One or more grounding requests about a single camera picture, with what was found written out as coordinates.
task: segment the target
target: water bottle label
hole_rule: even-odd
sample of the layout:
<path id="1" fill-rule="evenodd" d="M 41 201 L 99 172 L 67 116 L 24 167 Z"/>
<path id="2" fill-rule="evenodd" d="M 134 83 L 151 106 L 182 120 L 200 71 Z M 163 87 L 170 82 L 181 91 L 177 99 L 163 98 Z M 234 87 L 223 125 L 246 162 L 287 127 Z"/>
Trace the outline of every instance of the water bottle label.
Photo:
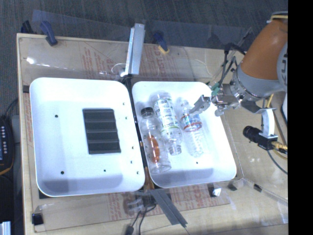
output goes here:
<path id="1" fill-rule="evenodd" d="M 158 163 L 160 160 L 160 147 L 157 142 L 157 139 L 151 135 L 144 135 L 144 142 L 145 142 L 145 150 L 148 153 L 148 157 L 153 163 Z"/>
<path id="2" fill-rule="evenodd" d="M 190 117 L 190 115 L 183 115 L 180 119 L 180 123 L 184 131 L 192 132 L 199 130 L 202 127 L 202 122 L 200 121 L 199 115 L 194 115 Z"/>
<path id="3" fill-rule="evenodd" d="M 170 99 L 160 99 L 155 102 L 154 109 L 157 117 L 162 123 L 162 129 L 170 127 L 179 128 L 176 114 Z"/>

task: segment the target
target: white tray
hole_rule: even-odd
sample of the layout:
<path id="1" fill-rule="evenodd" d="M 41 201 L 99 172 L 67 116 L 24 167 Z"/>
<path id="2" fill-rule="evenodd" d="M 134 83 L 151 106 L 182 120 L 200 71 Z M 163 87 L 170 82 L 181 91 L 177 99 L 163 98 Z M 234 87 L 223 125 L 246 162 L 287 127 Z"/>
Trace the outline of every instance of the white tray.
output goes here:
<path id="1" fill-rule="evenodd" d="M 36 179 L 45 195 L 136 191 L 143 186 L 140 147 L 129 93 L 123 84 L 38 78 L 30 85 L 30 102 Z M 114 110 L 121 153 L 89 154 L 84 108 Z"/>
<path id="2" fill-rule="evenodd" d="M 175 103 L 174 108 L 179 108 L 178 98 L 183 97 L 193 105 L 199 97 L 210 96 L 210 88 L 201 82 L 137 82 L 132 93 L 138 122 L 142 117 L 140 111 L 144 107 L 152 107 L 149 97 L 152 93 L 164 90 L 169 92 Z M 186 143 L 181 145 L 182 152 L 171 156 L 171 170 L 161 174 L 151 174 L 153 182 L 161 188 L 181 187 L 197 184 L 228 181 L 236 175 L 236 164 L 229 146 L 229 142 L 220 117 L 214 112 L 213 104 L 200 114 L 203 122 L 207 144 L 204 154 L 194 158 L 187 152 Z"/>

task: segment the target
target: blue clamp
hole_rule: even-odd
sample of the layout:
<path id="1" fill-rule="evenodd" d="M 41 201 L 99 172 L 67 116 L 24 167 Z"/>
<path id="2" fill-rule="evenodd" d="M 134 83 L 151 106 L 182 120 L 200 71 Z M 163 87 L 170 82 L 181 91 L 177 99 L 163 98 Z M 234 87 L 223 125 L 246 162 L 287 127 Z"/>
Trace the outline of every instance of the blue clamp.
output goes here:
<path id="1" fill-rule="evenodd" d="M 163 54 L 167 54 L 169 53 L 169 48 L 167 47 L 167 44 L 163 38 L 163 36 L 161 36 L 159 33 L 154 33 L 153 37 L 156 39 L 157 43 L 159 44 L 158 49 L 163 53 Z"/>
<path id="2" fill-rule="evenodd" d="M 52 30 L 51 24 L 48 21 L 41 21 L 40 29 L 45 35 L 47 35 L 45 39 L 51 46 L 54 46 L 58 43 L 58 41 L 54 37 L 54 32 Z"/>

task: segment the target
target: black bottle cap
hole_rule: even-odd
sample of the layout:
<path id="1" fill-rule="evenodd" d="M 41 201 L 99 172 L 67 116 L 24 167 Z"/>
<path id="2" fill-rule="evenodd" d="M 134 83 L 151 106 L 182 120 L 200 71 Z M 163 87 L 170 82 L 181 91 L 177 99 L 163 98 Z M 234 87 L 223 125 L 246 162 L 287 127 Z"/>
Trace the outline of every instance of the black bottle cap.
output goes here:
<path id="1" fill-rule="evenodd" d="M 143 108 L 140 113 L 141 115 L 144 115 L 146 113 L 153 113 L 153 108 L 152 107 Z"/>

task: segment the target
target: clear plastic bottle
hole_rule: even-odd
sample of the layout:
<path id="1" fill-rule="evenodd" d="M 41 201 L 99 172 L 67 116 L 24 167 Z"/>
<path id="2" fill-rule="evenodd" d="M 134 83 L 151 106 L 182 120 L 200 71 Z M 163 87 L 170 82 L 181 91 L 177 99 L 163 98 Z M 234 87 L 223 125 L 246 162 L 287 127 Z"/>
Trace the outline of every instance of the clear plastic bottle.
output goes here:
<path id="1" fill-rule="evenodd" d="M 180 102 L 179 124 L 186 134 L 186 143 L 189 146 L 189 154 L 197 158 L 203 154 L 205 137 L 200 116 L 199 114 L 189 114 L 191 109 L 192 106 L 190 106 L 187 100 L 182 100 Z"/>
<path id="2" fill-rule="evenodd" d="M 172 167 L 161 138 L 160 122 L 155 117 L 152 107 L 143 108 L 141 115 L 139 128 L 142 133 L 149 170 L 151 173 L 166 172 Z"/>
<path id="3" fill-rule="evenodd" d="M 171 95 L 165 91 L 159 91 L 151 95 L 153 109 L 161 122 L 161 135 L 165 147 L 171 155 L 181 153 L 182 132 L 173 107 Z"/>

